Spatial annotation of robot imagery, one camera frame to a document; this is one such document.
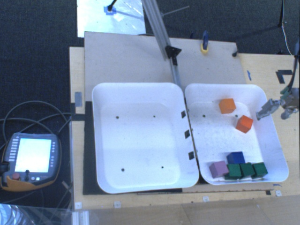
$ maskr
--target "red-orange block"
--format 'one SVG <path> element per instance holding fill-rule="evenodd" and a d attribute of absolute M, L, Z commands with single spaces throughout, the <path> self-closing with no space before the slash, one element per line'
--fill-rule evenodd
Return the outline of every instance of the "red-orange block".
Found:
<path fill-rule="evenodd" d="M 221 109 L 221 113 L 232 113 L 235 109 L 235 103 L 234 100 L 232 98 L 226 98 L 223 99 L 220 103 L 219 103 L 219 107 Z"/>
<path fill-rule="evenodd" d="M 238 120 L 238 124 L 236 125 L 235 128 L 243 133 L 246 133 L 251 129 L 252 124 L 253 124 L 253 119 L 243 115 Z"/>

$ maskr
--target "cube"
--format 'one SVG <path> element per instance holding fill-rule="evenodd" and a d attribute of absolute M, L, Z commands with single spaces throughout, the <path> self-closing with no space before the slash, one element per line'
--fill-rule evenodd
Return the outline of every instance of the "cube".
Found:
<path fill-rule="evenodd" d="M 225 161 L 215 162 L 210 165 L 210 172 L 213 178 L 219 178 L 229 173 Z"/>
<path fill-rule="evenodd" d="M 239 164 L 227 164 L 229 173 L 225 175 L 225 180 L 237 180 L 242 177 Z"/>
<path fill-rule="evenodd" d="M 253 169 L 253 166 L 251 163 L 240 164 L 240 171 L 242 173 L 241 178 L 255 175 L 255 172 L 254 172 L 254 169 Z"/>
<path fill-rule="evenodd" d="M 227 161 L 229 164 L 242 164 L 245 163 L 243 152 L 232 152 L 227 155 Z"/>
<path fill-rule="evenodd" d="M 268 174 L 267 168 L 264 163 L 255 163 L 252 164 L 255 174 L 252 175 L 252 178 L 262 178 Z"/>
<path fill-rule="evenodd" d="M 253 124 L 253 119 L 243 115 L 238 120 L 238 123 L 235 128 L 243 133 L 247 133 L 251 129 L 252 124 Z"/>
<path fill-rule="evenodd" d="M 236 109 L 234 100 L 232 98 L 223 99 L 219 103 L 219 107 L 220 107 L 220 110 L 221 110 L 222 114 L 232 113 Z"/>

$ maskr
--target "black clamp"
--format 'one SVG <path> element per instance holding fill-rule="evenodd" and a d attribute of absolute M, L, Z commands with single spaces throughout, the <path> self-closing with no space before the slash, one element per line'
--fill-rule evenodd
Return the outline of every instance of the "black clamp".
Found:
<path fill-rule="evenodd" d="M 179 49 L 179 48 L 167 45 L 165 47 L 165 51 L 166 51 L 166 53 L 168 55 L 168 58 L 172 58 L 173 65 L 177 66 L 178 63 L 177 63 L 176 57 L 182 51 L 182 49 Z"/>

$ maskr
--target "white tray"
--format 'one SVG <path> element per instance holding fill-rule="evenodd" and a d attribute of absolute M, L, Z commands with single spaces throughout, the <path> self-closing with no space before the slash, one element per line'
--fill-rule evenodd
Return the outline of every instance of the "white tray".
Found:
<path fill-rule="evenodd" d="M 197 149 L 200 172 L 210 184 L 241 182 L 280 182 L 288 177 L 288 167 L 271 116 L 256 119 L 255 113 L 267 102 L 265 93 L 255 85 L 190 84 L 185 90 L 187 108 Z M 233 98 L 236 110 L 221 114 L 219 102 Z M 254 120 L 246 134 L 235 129 L 246 115 Z M 268 174 L 262 179 L 225 180 L 213 178 L 209 166 L 224 160 L 233 151 L 242 151 L 246 162 L 264 162 Z"/>
<path fill-rule="evenodd" d="M 107 193 L 186 188 L 199 179 L 182 90 L 101 83 L 92 93 L 97 181 Z"/>

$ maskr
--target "bright screen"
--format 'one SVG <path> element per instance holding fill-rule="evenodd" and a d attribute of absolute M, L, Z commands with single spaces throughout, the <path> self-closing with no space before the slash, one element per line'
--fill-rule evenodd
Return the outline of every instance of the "bright screen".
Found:
<path fill-rule="evenodd" d="M 21 138 L 15 171 L 29 170 L 34 173 L 47 173 L 50 151 L 51 139 Z"/>

